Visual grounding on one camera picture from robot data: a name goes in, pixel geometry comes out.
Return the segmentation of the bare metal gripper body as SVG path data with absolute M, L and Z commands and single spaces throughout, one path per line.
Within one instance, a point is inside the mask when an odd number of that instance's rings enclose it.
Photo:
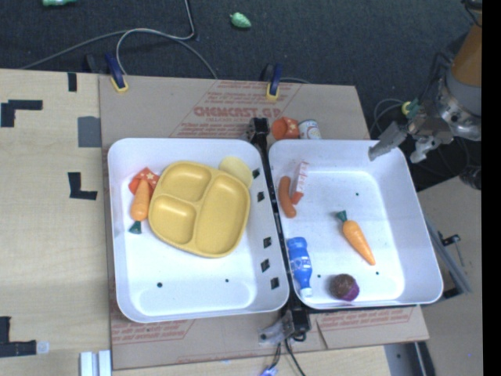
M 460 137 L 481 140 L 481 87 L 456 79 L 440 79 L 423 99 L 405 108 L 407 130 L 415 138 L 433 137 L 450 143 Z

